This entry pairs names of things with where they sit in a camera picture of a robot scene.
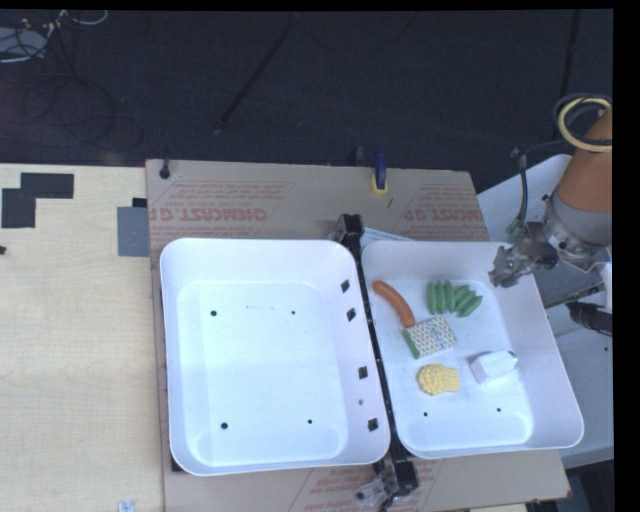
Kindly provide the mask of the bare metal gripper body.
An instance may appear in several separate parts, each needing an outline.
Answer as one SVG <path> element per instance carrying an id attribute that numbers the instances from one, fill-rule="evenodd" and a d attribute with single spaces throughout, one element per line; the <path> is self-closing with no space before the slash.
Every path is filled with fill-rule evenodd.
<path id="1" fill-rule="evenodd" d="M 609 260 L 611 214 L 581 209 L 545 209 L 538 221 L 516 216 L 521 236 L 516 254 L 525 260 L 526 273 L 553 268 L 559 262 L 587 273 Z"/>

